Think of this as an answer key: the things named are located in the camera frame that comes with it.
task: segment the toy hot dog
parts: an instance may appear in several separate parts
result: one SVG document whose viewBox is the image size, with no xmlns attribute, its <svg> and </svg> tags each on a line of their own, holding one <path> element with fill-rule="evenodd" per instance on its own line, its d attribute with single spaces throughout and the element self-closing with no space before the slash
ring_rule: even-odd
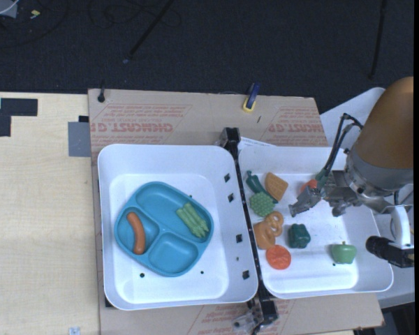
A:
<svg viewBox="0 0 419 335">
<path fill-rule="evenodd" d="M 133 252 L 138 255 L 143 254 L 146 247 L 145 229 L 143 228 L 142 223 L 135 212 L 129 212 L 127 215 L 127 220 L 131 224 L 133 233 L 135 235 Z"/>
</svg>

